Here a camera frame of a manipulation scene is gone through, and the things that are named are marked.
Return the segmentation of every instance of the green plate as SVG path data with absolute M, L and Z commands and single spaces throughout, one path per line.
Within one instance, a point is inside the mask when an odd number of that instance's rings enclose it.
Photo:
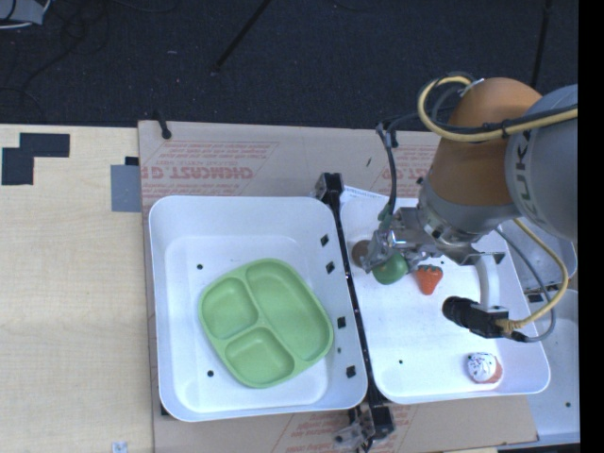
M 252 261 L 213 281 L 199 299 L 199 320 L 231 374 L 253 388 L 293 378 L 333 343 L 321 302 L 282 260 Z

